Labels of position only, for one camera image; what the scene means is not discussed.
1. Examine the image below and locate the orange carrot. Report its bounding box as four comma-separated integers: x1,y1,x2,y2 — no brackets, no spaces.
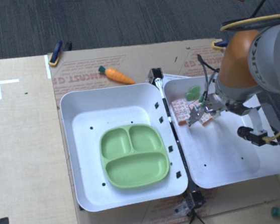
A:
97,61,136,90

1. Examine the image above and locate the brown cardboard board red print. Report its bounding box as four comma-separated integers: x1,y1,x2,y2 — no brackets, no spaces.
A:
47,25,280,224

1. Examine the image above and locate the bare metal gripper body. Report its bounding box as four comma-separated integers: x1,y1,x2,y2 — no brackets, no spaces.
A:
204,88,255,121

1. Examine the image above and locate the green broccoli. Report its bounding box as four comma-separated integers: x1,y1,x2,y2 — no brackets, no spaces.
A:
183,84,203,102

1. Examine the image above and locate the black cylinder on white bracket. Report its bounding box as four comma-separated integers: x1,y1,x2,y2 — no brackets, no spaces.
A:
234,106,270,150

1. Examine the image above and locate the black block with thin wires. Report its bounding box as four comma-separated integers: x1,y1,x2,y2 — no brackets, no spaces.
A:
146,67,164,84
182,189,208,211

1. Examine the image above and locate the white plastic tray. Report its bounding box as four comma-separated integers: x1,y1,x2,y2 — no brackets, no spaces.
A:
58,78,191,215
162,66,280,193

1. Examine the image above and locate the thin black and white rod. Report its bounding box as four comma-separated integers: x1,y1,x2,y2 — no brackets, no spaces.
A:
154,74,199,198

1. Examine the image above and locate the orange and white packet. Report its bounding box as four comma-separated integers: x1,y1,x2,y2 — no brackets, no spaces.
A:
188,98,215,128
170,97,192,124

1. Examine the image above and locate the green divided plate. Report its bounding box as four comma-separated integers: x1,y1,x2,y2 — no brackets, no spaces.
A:
97,120,173,192

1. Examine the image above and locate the white paper sheet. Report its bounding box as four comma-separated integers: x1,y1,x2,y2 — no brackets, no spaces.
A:
161,70,193,82

